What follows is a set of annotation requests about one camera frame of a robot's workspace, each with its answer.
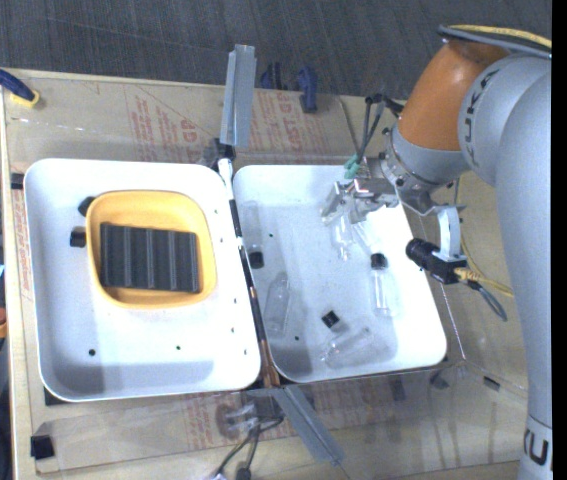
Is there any yellow bowl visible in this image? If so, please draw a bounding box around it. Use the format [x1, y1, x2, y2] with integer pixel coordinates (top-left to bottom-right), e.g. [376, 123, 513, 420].
[84, 189, 218, 310]

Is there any clear plastic bottle, black cap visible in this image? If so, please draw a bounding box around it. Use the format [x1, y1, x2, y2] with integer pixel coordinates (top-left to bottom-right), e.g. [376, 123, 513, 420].
[369, 252, 401, 319]
[241, 199, 267, 270]

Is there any brown cardboard board, red print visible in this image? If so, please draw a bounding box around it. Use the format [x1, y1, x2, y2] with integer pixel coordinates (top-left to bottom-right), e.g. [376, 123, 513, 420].
[0, 67, 530, 475]

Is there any black ribbed rectangular block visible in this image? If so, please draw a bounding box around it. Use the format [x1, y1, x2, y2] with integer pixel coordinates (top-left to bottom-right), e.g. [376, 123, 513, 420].
[98, 222, 201, 294]

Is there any white plastic tray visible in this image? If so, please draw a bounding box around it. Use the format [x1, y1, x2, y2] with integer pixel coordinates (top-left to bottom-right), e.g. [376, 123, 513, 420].
[22, 157, 263, 404]
[231, 163, 449, 385]

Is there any black block with thin wires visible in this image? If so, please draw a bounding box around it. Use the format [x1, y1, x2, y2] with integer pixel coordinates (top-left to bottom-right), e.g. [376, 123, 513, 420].
[201, 138, 238, 168]
[246, 388, 285, 420]

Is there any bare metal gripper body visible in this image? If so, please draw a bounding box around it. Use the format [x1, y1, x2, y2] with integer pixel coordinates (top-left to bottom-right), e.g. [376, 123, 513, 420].
[334, 154, 414, 211]

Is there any thin black and white rod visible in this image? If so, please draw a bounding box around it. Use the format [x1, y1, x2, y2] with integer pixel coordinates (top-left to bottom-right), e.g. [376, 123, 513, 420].
[216, 156, 281, 388]

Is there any black cylinder on white bracket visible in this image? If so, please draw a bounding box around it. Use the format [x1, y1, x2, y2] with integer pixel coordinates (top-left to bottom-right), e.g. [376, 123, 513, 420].
[404, 204, 469, 286]

